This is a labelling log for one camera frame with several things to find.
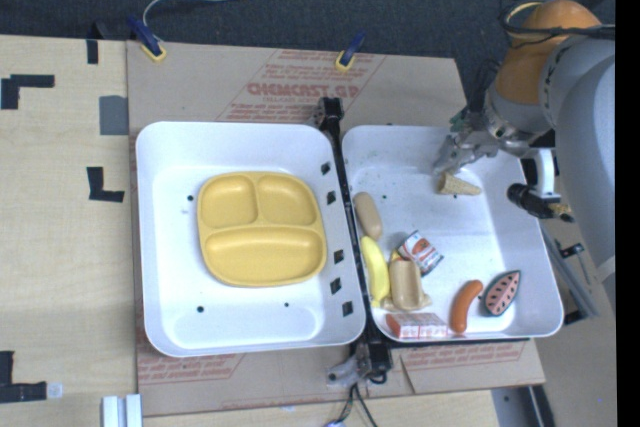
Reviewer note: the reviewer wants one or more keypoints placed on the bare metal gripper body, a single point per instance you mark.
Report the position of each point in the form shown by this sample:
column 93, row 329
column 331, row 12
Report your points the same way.
column 480, row 135

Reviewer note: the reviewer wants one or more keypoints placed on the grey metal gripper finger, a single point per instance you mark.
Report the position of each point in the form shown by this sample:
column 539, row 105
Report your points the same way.
column 465, row 162
column 445, row 157

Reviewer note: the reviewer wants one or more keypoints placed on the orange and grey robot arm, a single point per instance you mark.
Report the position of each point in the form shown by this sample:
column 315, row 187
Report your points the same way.
column 575, row 115

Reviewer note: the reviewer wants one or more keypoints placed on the tan ice cream cone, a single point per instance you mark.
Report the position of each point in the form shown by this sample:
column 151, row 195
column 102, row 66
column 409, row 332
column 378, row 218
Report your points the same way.
column 456, row 185

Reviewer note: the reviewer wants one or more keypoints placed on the white plastic tray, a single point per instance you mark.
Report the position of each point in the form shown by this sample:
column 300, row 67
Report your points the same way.
column 240, row 315
column 480, row 235

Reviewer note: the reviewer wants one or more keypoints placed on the beige bread roll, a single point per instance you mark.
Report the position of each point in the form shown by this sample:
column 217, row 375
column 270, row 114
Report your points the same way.
column 369, row 215

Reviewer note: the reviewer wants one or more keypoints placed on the red and white can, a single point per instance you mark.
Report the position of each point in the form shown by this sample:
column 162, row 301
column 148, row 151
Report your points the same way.
column 421, row 252

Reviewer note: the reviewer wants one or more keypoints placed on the thin black rod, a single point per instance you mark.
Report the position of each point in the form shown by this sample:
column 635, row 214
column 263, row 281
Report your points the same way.
column 350, row 215

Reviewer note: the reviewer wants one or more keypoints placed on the yellow banana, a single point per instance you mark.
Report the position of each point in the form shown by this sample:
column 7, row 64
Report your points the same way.
column 377, row 270

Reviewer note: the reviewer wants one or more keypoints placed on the tan bread slice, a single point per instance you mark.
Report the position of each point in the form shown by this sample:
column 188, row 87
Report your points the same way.
column 406, row 285

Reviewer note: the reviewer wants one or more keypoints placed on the red watermelon slice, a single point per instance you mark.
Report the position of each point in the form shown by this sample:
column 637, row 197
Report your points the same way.
column 502, row 295

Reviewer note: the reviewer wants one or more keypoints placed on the orange sausage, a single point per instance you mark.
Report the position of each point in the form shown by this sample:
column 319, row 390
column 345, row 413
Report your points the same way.
column 464, row 307

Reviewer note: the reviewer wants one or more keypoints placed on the orange and white carton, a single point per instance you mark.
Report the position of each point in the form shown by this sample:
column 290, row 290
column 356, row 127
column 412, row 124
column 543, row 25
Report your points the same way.
column 416, row 325

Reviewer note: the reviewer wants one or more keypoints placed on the yellow divided plate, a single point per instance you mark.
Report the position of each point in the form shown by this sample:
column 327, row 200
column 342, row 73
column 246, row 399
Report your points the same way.
column 260, row 235

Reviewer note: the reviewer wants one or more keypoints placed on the brown cardboard board red print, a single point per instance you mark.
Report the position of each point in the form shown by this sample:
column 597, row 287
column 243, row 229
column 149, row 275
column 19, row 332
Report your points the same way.
column 210, row 80

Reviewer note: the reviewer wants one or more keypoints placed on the black cylinder on white bracket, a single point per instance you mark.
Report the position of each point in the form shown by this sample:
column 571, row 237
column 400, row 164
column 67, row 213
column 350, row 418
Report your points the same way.
column 531, row 201

